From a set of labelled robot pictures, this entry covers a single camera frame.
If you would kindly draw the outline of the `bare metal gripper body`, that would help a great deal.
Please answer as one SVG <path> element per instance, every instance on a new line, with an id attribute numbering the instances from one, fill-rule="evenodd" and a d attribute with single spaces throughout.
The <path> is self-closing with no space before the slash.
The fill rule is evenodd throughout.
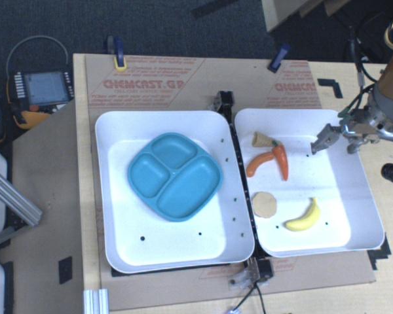
<path id="1" fill-rule="evenodd" d="M 379 109 L 356 109 L 341 119 L 341 132 L 356 144 L 393 142 L 393 120 Z"/>

